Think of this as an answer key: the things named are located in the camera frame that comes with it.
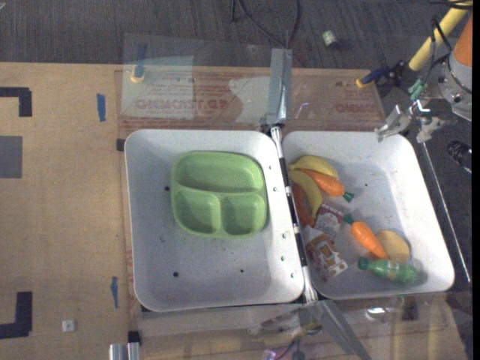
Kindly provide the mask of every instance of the bottle cap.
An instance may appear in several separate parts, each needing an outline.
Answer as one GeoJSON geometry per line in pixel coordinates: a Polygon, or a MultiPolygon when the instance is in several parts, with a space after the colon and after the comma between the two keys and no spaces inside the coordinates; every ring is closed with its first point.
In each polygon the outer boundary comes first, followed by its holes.
{"type": "Polygon", "coordinates": [[[360,259],[358,259],[358,267],[360,269],[368,269],[368,263],[369,261],[364,257],[360,257],[360,259]]]}

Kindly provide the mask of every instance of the toy banana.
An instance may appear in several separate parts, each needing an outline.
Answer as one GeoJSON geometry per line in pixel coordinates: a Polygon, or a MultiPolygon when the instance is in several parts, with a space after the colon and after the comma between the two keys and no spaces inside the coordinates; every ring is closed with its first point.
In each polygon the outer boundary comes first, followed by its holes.
{"type": "Polygon", "coordinates": [[[290,179],[305,192],[308,203],[310,204],[311,215],[315,220],[317,218],[318,208],[323,203],[323,195],[315,181],[306,173],[295,169],[289,171],[290,179]]]}
{"type": "Polygon", "coordinates": [[[313,170],[335,177],[338,180],[338,172],[327,160],[318,156],[306,154],[300,157],[295,163],[289,165],[289,170],[313,170]]]}

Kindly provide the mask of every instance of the gray square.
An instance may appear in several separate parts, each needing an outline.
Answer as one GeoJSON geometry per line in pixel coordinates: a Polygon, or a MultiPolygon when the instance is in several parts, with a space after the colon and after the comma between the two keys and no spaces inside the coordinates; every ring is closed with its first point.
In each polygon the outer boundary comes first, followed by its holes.
{"type": "Polygon", "coordinates": [[[21,136],[0,136],[0,179],[22,178],[21,136]]]}

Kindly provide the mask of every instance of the green bowl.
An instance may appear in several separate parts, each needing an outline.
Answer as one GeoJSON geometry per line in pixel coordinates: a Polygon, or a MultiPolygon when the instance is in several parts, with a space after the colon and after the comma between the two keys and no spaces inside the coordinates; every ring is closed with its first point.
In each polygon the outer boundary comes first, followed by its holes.
{"type": "Polygon", "coordinates": [[[197,236],[238,238],[263,229],[267,194],[260,165],[243,154],[190,151],[172,170],[173,217],[197,236]]]}

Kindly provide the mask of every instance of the green bottle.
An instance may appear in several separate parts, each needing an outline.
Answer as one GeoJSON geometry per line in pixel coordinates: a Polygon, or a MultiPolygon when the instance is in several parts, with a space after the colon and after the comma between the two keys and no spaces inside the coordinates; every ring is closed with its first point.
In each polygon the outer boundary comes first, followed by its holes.
{"type": "Polygon", "coordinates": [[[358,267],[368,269],[381,278],[388,278],[391,281],[407,285],[413,283],[417,278],[415,267],[387,259],[370,261],[360,257],[358,267]]]}

